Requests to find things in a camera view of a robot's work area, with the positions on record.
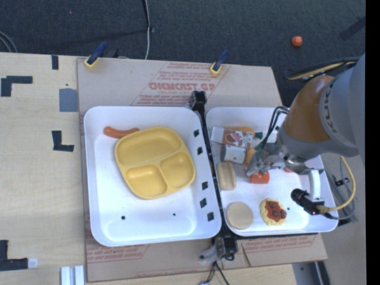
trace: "white tray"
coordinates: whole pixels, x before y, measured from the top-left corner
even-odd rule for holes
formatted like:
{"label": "white tray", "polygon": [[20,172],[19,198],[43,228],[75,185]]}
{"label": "white tray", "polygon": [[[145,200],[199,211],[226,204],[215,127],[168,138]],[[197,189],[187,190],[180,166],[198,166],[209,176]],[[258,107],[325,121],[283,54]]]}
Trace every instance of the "white tray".
{"label": "white tray", "polygon": [[[206,115],[209,134],[213,126],[247,126],[255,130],[255,132],[263,132],[263,136],[265,136],[273,110],[273,108],[267,107],[217,107],[211,109]],[[283,119],[284,115],[279,118],[278,126],[281,125]],[[268,142],[274,142],[275,140],[276,131],[274,130]],[[214,164],[216,165],[220,161],[221,145],[211,142],[211,148]],[[307,165],[323,169],[320,157],[308,161]],[[310,191],[307,176],[298,176],[295,173],[288,173],[283,170],[270,170],[268,184],[252,184],[249,183],[249,179],[244,173],[243,165],[233,164],[233,166],[237,185],[231,191],[220,190],[223,210],[226,212],[228,206],[234,202],[244,202],[254,214],[253,223],[247,229],[240,230],[229,225],[230,229],[237,235],[270,236],[329,232],[337,226],[337,220],[331,220],[322,215],[311,216],[291,199],[290,193],[296,188]],[[326,206],[334,207],[334,198],[324,172],[320,175],[320,178],[321,197],[324,199]],[[259,205],[266,198],[274,198],[285,207],[287,219],[281,226],[268,226],[261,218]]]}
{"label": "white tray", "polygon": [[[197,175],[188,187],[157,199],[141,199],[116,164],[116,138],[103,129],[166,126],[183,139]],[[213,177],[198,116],[184,107],[99,106],[84,117],[91,232],[105,246],[211,238],[221,228]]]}

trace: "black connector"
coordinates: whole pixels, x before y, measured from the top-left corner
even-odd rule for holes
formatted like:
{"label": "black connector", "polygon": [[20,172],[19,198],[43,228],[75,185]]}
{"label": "black connector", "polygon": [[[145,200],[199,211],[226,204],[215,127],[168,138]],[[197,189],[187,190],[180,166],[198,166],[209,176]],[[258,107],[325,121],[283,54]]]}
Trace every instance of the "black connector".
{"label": "black connector", "polygon": [[321,200],[312,201],[310,198],[308,198],[310,194],[301,189],[294,189],[290,196],[293,201],[299,204],[307,213],[311,214],[312,216],[320,214],[317,206],[325,204],[325,202]]}

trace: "cardboard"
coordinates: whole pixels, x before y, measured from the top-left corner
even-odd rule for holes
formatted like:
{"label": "cardboard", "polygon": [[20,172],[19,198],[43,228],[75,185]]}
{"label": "cardboard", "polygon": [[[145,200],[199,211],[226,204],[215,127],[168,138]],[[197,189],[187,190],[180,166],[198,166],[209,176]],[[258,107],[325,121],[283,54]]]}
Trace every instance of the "cardboard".
{"label": "cardboard", "polygon": [[[95,106],[186,106],[194,90],[204,90],[206,112],[217,106],[275,107],[281,104],[271,68],[223,65],[216,77],[211,64],[101,59],[92,69],[77,59],[78,98],[85,209],[87,281],[163,276],[209,271],[198,255],[209,240],[105,247],[92,237],[87,197],[83,117]],[[248,268],[326,259],[320,235],[268,237],[237,241],[233,261],[223,269]]]}

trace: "yellow plate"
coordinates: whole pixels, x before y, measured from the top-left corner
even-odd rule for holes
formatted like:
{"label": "yellow plate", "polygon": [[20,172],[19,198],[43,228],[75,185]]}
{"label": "yellow plate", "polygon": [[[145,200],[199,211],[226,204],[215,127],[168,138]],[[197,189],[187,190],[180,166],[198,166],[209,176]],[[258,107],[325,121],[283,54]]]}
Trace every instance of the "yellow plate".
{"label": "yellow plate", "polygon": [[177,192],[195,179],[194,162],[185,143],[163,126],[121,138],[115,157],[128,187],[147,200]]}

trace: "beige round disc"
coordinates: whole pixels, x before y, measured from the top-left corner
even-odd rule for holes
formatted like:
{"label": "beige round disc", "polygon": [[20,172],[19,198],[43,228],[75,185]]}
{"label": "beige round disc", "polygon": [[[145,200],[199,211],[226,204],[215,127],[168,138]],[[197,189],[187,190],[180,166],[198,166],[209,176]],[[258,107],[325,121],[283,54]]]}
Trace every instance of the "beige round disc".
{"label": "beige round disc", "polygon": [[243,202],[233,202],[227,209],[228,223],[237,229],[246,229],[254,221],[252,210]]}

